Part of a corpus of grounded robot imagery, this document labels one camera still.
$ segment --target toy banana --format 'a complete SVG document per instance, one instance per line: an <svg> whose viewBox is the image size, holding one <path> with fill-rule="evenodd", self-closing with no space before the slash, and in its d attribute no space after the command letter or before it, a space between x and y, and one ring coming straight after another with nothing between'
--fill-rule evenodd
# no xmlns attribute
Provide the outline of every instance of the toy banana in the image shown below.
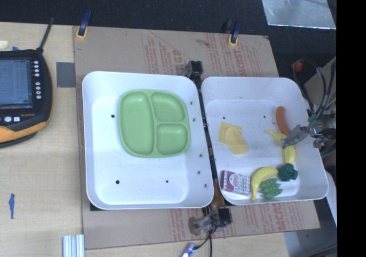
<svg viewBox="0 0 366 257"><path fill-rule="evenodd" d="M254 172L250 177L250 190L252 191L252 200L256 200L256 193L260 184L267 178L276 176L279 170L274 167L262 167Z"/></svg>
<svg viewBox="0 0 366 257"><path fill-rule="evenodd" d="M285 134L275 133L272 130L269 130L268 133L273 135L273 137L277 140L277 142L280 144L280 146L281 146L281 139L285 139L287 137ZM285 163L293 163L295 161L295 157L296 157L295 147L293 145L289 145L289 146L283 148L283 151L284 151L283 156L284 156Z"/></svg>

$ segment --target blue marker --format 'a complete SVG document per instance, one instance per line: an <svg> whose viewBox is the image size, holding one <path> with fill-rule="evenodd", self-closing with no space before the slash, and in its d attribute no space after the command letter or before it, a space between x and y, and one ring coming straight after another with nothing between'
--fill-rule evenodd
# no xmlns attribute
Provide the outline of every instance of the blue marker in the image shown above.
<svg viewBox="0 0 366 257"><path fill-rule="evenodd" d="M10 194L9 199L9 207L10 207L10 219L14 219L14 206L15 206L15 195L13 193Z"/></svg>

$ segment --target wooden table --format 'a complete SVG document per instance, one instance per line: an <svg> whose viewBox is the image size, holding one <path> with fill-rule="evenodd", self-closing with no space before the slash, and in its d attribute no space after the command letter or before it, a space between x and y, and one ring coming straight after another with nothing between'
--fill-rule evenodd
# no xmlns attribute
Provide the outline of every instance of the wooden table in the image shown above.
<svg viewBox="0 0 366 257"><path fill-rule="evenodd" d="M1 23L9 48L36 49L47 25ZM43 53L53 78L49 125L0 149L0 255L62 256L62 237L83 233L75 88L58 88L57 62L74 62L72 26L53 25ZM15 194L14 219L9 199ZM288 256L283 233L213 240L214 256ZM187 242L87 250L85 256L179 256ZM195 257L209 256L204 245Z"/></svg>

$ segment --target device screen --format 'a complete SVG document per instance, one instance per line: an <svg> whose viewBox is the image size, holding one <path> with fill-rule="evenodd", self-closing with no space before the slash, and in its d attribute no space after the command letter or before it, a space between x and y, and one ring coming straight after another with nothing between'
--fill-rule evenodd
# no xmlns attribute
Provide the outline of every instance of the device screen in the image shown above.
<svg viewBox="0 0 366 257"><path fill-rule="evenodd" d="M0 60L0 109L32 107L30 60Z"/></svg>

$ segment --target white tray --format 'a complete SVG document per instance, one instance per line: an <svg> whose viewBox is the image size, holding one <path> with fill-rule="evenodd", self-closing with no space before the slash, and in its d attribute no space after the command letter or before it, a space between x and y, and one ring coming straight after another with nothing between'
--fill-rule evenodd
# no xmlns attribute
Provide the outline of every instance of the white tray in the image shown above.
<svg viewBox="0 0 366 257"><path fill-rule="evenodd" d="M229 170L251 175L259 167L278 167L284 164L282 150L268 130L280 132L276 123L276 108L285 107L285 118L290 129L297 124L307 125L307 111L299 87L287 78L209 77L202 83L206 119L217 173ZM242 127L242 135L249 146L243 155L234 155L227 145L218 142L220 122ZM257 200L222 191L224 198L234 205L315 200L325 197L328 180L319 150L308 136L295 145L293 165L299 172L296 180L279 182L283 192L272 199Z"/></svg>
<svg viewBox="0 0 366 257"><path fill-rule="evenodd" d="M117 124L120 97L136 89L164 90L186 105L190 144L177 156L135 157ZM86 190L100 209L198 208L213 199L213 181L197 88L182 76L92 72L83 80Z"/></svg>

